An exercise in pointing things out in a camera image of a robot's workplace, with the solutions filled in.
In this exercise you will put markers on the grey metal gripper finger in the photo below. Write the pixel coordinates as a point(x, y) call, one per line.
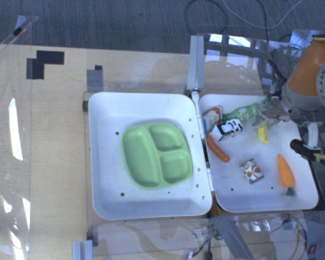
point(270, 122)
point(257, 119)

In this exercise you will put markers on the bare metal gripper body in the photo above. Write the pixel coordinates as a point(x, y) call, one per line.
point(275, 110)

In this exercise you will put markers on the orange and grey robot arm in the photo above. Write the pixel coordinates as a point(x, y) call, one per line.
point(306, 69)

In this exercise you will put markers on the yellow banana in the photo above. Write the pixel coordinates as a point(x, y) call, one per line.
point(263, 135)

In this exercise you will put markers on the green plastic bottle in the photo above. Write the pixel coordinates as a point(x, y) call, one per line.
point(241, 113)

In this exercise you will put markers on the black and white carton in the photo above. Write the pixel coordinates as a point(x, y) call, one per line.
point(228, 129)

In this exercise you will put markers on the orange red sausage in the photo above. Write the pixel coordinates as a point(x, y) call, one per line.
point(218, 150)

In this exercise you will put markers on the red and white can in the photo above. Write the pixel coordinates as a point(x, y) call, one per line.
point(252, 171)

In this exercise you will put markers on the orange carrot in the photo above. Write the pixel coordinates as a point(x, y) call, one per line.
point(285, 173)

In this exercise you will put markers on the white plastic tray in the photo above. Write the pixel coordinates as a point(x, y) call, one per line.
point(108, 156)
point(249, 196)

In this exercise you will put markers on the green divided plate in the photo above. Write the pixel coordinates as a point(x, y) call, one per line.
point(140, 156)

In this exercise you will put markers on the black cylinder on white bracket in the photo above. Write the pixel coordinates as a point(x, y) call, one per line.
point(304, 146)

